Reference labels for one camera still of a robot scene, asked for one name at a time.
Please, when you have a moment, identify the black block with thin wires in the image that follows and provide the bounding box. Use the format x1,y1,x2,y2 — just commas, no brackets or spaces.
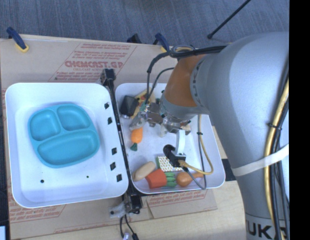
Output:
123,193,143,214
100,68,117,87

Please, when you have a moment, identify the black cylinder on white bracket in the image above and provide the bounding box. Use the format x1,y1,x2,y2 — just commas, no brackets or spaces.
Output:
162,129,187,169

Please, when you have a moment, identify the orange and green carrot bundle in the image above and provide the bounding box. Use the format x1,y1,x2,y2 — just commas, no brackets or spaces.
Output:
145,168,177,190

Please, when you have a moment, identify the blue divided plate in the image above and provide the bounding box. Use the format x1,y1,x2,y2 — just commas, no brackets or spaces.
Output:
27,103,101,169

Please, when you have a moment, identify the brown chicken drumstick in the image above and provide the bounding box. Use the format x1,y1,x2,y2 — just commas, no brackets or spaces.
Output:
176,171,204,188

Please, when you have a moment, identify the white plastic tray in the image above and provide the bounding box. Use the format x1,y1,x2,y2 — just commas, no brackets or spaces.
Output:
5,82,129,209
114,82,226,195

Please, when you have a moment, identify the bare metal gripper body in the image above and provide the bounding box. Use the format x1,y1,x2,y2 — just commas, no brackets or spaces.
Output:
142,102,192,137

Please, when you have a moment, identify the thin black rod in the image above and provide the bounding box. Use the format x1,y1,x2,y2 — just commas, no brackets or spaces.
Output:
105,80,134,196

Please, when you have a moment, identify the tan bread roll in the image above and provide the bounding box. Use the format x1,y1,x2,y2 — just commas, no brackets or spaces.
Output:
132,161,157,182

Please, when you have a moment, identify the brown cardboard board red print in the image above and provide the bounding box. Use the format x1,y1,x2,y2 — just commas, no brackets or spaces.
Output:
0,33,218,240

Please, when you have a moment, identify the black packet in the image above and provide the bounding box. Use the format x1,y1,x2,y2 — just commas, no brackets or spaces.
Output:
119,95,140,118

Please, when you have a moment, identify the small orange carrot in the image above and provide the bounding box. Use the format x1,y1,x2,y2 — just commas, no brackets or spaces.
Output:
130,127,144,152

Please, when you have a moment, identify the yellow pizza slice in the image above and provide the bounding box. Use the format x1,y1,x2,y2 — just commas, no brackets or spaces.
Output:
134,88,156,110

